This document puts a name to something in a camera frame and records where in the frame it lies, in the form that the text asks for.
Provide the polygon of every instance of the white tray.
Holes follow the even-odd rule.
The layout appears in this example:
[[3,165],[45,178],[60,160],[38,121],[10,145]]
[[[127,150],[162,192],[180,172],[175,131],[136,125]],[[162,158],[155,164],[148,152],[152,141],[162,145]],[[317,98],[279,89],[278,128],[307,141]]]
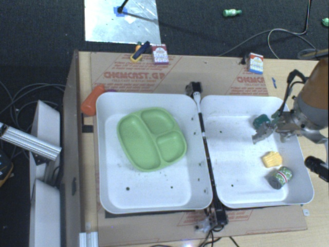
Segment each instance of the white tray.
[[[220,201],[231,208],[304,204],[314,190],[296,136],[286,143],[277,133],[253,144],[253,120],[269,117],[282,104],[276,97],[207,96],[201,102],[209,154]],[[293,178],[273,189],[267,177],[277,168],[266,168],[261,157],[278,151]]]
[[[125,156],[119,120],[141,109],[161,107],[177,121],[187,142],[185,156],[171,166],[141,172]],[[100,200],[110,213],[203,209],[212,189],[195,102],[177,94],[104,93],[97,100]]]

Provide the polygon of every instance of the yellow sponge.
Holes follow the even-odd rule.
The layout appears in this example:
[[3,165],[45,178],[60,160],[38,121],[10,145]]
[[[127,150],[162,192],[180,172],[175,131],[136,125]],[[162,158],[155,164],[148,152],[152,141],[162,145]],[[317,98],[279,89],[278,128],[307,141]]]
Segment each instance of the yellow sponge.
[[266,167],[276,167],[282,165],[282,157],[278,152],[269,152],[262,157],[263,163]]

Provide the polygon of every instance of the metal plate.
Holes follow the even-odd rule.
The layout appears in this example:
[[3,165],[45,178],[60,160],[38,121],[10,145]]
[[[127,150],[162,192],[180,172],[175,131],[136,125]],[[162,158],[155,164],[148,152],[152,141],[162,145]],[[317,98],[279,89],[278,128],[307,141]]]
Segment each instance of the metal plate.
[[155,0],[85,0],[85,39],[94,42],[161,44]]

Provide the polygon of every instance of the black floor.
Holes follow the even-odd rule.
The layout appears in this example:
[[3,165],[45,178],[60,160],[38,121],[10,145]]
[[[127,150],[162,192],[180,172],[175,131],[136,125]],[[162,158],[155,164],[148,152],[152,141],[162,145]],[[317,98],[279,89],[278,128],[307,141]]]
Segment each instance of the black floor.
[[[308,0],[156,0],[160,34],[172,55],[218,56],[264,30],[284,28],[304,31]],[[313,0],[308,32],[303,37],[316,48],[328,48],[329,0]],[[0,0],[0,81],[14,95],[32,83],[65,84],[74,49],[132,52],[134,46],[84,41],[84,0]],[[242,9],[241,16],[224,18],[224,9]],[[274,58],[267,34],[258,36],[226,56],[242,57],[252,51]],[[280,58],[295,59],[310,48],[296,36],[274,32],[271,45]],[[56,89],[33,92],[17,102],[16,108],[36,99],[59,104]],[[10,104],[0,86],[0,112]],[[22,128],[32,122],[33,105],[19,116]],[[15,124],[9,110],[0,122]],[[4,145],[11,156],[13,147]],[[0,188],[0,247],[28,246],[29,179],[28,161],[13,159],[14,176]]]

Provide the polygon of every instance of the green divided plate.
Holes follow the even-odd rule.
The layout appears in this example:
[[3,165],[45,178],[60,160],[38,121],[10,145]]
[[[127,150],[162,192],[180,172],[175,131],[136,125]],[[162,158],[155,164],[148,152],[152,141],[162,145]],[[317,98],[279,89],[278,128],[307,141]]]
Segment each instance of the green divided plate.
[[124,153],[141,171],[155,171],[180,160],[187,145],[174,117],[163,108],[148,108],[123,117],[117,133]]

